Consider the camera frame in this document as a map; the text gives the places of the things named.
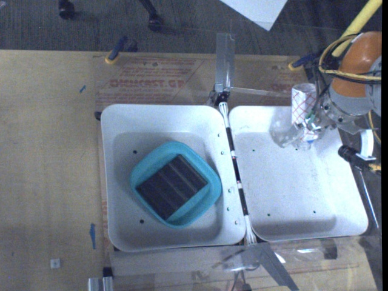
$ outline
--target black cable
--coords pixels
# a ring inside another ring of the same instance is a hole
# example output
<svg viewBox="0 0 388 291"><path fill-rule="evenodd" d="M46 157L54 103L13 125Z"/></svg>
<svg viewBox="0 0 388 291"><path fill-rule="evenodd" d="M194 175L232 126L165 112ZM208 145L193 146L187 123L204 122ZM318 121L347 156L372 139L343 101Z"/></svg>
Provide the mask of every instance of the black cable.
<svg viewBox="0 0 388 291"><path fill-rule="evenodd" d="M322 82L324 83L324 88L320 92L319 92L319 80L318 80L318 77L316 76L316 73L319 74L319 76L322 79ZM314 105L313 105L311 110L315 112L316 111L316 107L318 106L318 104L319 104L319 102L321 100L321 97L329 89L330 84L328 85L326 83L326 80L324 79L323 74L318 70L318 66L317 65L313 66L313 74L314 74L314 81L316 81L316 83L315 83L315 86L316 86L316 100L315 100L315 103L314 103Z"/></svg>
<svg viewBox="0 0 388 291"><path fill-rule="evenodd" d="M243 270L241 270L241 278L242 278L242 281L244 282L244 284L246 284L247 282L245 281L245 275L244 275Z"/></svg>
<svg viewBox="0 0 388 291"><path fill-rule="evenodd" d="M348 37L348 36L357 37L358 35L359 35L359 33L353 33L353 34L351 34L351 35L347 35L347 37ZM334 45L334 46L327 52L327 54L326 54L326 56L325 56L325 59L327 59L328 57L334 58L334 56L332 55L333 52L334 52L341 44L343 44L344 42L346 42L346 41L348 41L348 40L349 40L349 39L346 39L346 40L344 40L343 42ZM349 48L351 45L352 45L352 42L350 42L350 43L347 45L347 48ZM343 53L342 53L342 56L345 56L345 54L346 54L346 51L344 50Z"/></svg>
<svg viewBox="0 0 388 291"><path fill-rule="evenodd" d="M252 269L245 269L245 270L247 270L248 272L252 272L252 271L258 269L259 267L260 267L260 264L257 265L256 267L252 268Z"/></svg>
<svg viewBox="0 0 388 291"><path fill-rule="evenodd" d="M321 88L319 87L319 80L318 80L318 77L316 76L316 68L314 65L312 66L312 73L313 73L316 95L318 96Z"/></svg>
<svg viewBox="0 0 388 291"><path fill-rule="evenodd" d="M239 274L240 272L235 273L235 282L233 283L232 289L230 291L233 291L235 289Z"/></svg>
<svg viewBox="0 0 388 291"><path fill-rule="evenodd" d="M368 71L364 73L359 73L359 75L375 75L376 73L381 73L381 70Z"/></svg>
<svg viewBox="0 0 388 291"><path fill-rule="evenodd" d="M364 80L363 81L363 80L352 79L352 78L348 78L346 76L335 75L335 74L331 74L331 76L333 76L334 78L338 78L338 79L342 79L345 81L354 82L354 83L358 83L358 84L364 84L364 85L380 85L381 84L380 81L373 81L373 80Z"/></svg>

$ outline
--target chair wheel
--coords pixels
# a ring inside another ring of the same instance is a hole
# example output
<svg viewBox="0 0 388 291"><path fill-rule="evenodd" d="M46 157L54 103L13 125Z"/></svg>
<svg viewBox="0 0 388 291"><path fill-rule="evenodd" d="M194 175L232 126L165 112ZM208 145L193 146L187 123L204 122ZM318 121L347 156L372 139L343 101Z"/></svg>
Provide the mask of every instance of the chair wheel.
<svg viewBox="0 0 388 291"><path fill-rule="evenodd" d="M101 120L101 112L96 111L95 112L95 118L96 118L97 121L100 121Z"/></svg>
<svg viewBox="0 0 388 291"><path fill-rule="evenodd" d="M72 19L75 16L74 4L67 1L59 6L59 15L62 19Z"/></svg>
<svg viewBox="0 0 388 291"><path fill-rule="evenodd" d="M158 14L151 14L148 20L148 28L153 32L159 32L162 29L163 19Z"/></svg>
<svg viewBox="0 0 388 291"><path fill-rule="evenodd" d="M102 277L113 277L113 269L111 267L104 267L102 269Z"/></svg>

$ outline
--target yellow cable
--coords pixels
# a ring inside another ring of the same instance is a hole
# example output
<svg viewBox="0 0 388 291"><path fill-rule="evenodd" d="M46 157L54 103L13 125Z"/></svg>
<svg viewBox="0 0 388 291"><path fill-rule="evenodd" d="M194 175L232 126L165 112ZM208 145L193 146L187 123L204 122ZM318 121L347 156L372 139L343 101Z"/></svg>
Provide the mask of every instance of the yellow cable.
<svg viewBox="0 0 388 291"><path fill-rule="evenodd" d="M319 58L319 64L318 64L318 68L320 70L320 72L322 73L327 73L327 74L332 74L332 75L340 75L340 76L345 76L347 78L350 78L350 79L360 79L360 80L369 80L369 81L381 81L381 77L380 76L369 76L369 75L357 75L357 74L354 74L354 73L347 73L347 72L343 72L343 71L339 71L339 70L328 70L328 69L324 69L322 67L322 64L323 64L323 61L325 59L325 57L327 56L328 52L334 47L336 46L337 44L340 44L340 43L343 43L343 42L346 42L348 40L351 40L356 38L355 36L344 36L342 38L339 38L338 40L334 41L333 43L331 43L331 45L329 45L325 51L323 51L321 57Z"/></svg>
<svg viewBox="0 0 388 291"><path fill-rule="evenodd" d="M359 33L382 4L383 0L369 0L341 37ZM343 51L349 45L349 42L350 41L344 42L344 44L341 44L339 47L337 47L333 51L332 56L340 57Z"/></svg>
<svg viewBox="0 0 388 291"><path fill-rule="evenodd" d="M294 63L294 61L290 62L289 63L289 69L290 71L293 71L293 72L296 72L296 71L300 71L303 69L303 65L300 65L300 66L297 66L296 68L292 67L292 64Z"/></svg>
<svg viewBox="0 0 388 291"><path fill-rule="evenodd" d="M375 130L375 126L374 126L373 121L372 121L372 111L368 112L368 120L369 120L370 128L373 130L373 134L375 135L377 142L379 143L379 145L381 145L381 138L377 135L377 132Z"/></svg>

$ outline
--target wooden board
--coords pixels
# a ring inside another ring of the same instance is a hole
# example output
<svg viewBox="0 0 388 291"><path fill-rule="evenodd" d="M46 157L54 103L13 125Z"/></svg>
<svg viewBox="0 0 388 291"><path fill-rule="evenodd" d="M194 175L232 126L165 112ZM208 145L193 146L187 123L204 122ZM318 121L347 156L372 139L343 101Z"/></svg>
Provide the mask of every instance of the wooden board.
<svg viewBox="0 0 388 291"><path fill-rule="evenodd" d="M101 193L105 187L100 182L100 132L93 114L96 66L104 56L0 51L0 285L4 290L85 290L88 278L102 277L102 267L109 263L102 219L106 198ZM137 53L131 57L203 61L175 102L202 103L212 88L214 55ZM291 59L237 56L235 84L291 88L304 79L285 69ZM103 74L109 78L115 72ZM237 101L250 104L257 99L242 96ZM365 285L374 290L365 254L357 251L357 262L365 268L357 271L357 279L363 273ZM50 260L56 258L61 267L51 269ZM308 275L301 276L301 281L307 279Z"/></svg>

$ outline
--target metal bracket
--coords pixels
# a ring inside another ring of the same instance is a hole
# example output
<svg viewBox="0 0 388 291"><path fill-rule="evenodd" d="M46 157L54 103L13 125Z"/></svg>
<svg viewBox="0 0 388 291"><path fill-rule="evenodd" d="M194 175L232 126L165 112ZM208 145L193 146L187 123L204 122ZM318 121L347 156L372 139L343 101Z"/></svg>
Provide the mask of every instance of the metal bracket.
<svg viewBox="0 0 388 291"><path fill-rule="evenodd" d="M217 33L216 40L216 76L214 89L206 102L218 106L227 101L235 77L235 40L230 33Z"/></svg>
<svg viewBox="0 0 388 291"><path fill-rule="evenodd" d="M279 286L299 291L292 277L273 252L268 242L247 246L233 255L225 255L221 262L224 270L255 270L263 266Z"/></svg>
<svg viewBox="0 0 388 291"><path fill-rule="evenodd" d="M113 291L113 277L89 278L87 283L88 291Z"/></svg>
<svg viewBox="0 0 388 291"><path fill-rule="evenodd" d="M361 151L358 156L365 161L376 160L376 158L373 157L373 145L375 143L373 131L371 129L365 129L360 133L360 135Z"/></svg>

